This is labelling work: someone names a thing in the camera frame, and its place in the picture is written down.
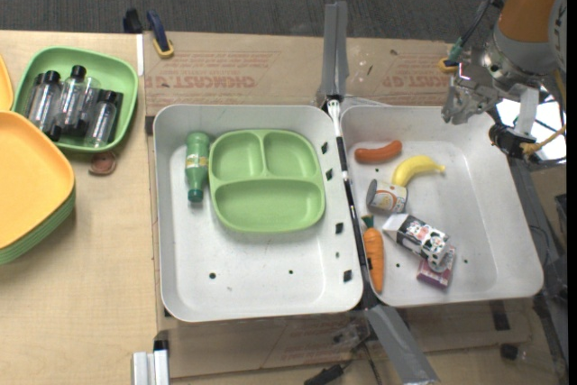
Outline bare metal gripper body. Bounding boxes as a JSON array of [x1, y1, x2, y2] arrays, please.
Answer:
[[451, 43, 549, 101]]

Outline yellow banana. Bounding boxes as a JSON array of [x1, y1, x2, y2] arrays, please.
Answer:
[[390, 154, 447, 188]]

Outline orange toy sausage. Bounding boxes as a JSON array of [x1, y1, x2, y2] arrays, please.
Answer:
[[353, 139, 404, 164]]

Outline small white and orange can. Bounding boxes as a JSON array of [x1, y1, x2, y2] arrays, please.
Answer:
[[365, 179, 409, 215]]

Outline white plastic tray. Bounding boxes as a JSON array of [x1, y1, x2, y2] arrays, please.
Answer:
[[338, 105, 545, 309], [151, 103, 365, 324]]

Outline white cow print carton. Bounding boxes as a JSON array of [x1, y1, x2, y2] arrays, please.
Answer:
[[381, 212, 453, 273]]

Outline orange carrot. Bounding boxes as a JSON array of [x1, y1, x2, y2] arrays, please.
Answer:
[[361, 214, 386, 295]]

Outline purple packet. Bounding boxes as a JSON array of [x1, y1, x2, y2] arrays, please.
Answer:
[[416, 244, 457, 289]]

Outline brown cardboard board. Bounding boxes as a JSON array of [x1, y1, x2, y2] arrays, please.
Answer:
[[142, 30, 534, 380]]

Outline green divided plate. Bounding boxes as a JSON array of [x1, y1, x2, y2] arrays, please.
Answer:
[[207, 128, 327, 234]]

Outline green plastic bottle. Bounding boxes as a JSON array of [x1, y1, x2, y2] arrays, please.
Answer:
[[185, 131, 212, 204]]

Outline green square plate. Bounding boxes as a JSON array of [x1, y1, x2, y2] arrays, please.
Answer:
[[11, 45, 140, 154]]

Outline clear plastic bottle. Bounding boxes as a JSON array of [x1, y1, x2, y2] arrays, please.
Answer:
[[84, 89, 120, 149], [57, 64, 88, 130], [27, 69, 63, 133]]

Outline brown biscuit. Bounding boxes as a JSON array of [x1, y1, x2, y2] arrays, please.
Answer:
[[87, 150, 119, 177]]

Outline yellow plate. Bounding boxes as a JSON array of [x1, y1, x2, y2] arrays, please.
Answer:
[[0, 110, 77, 250], [0, 53, 15, 112]]

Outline black cylinder on white bracket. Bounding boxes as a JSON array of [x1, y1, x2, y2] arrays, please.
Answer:
[[488, 86, 542, 160]]

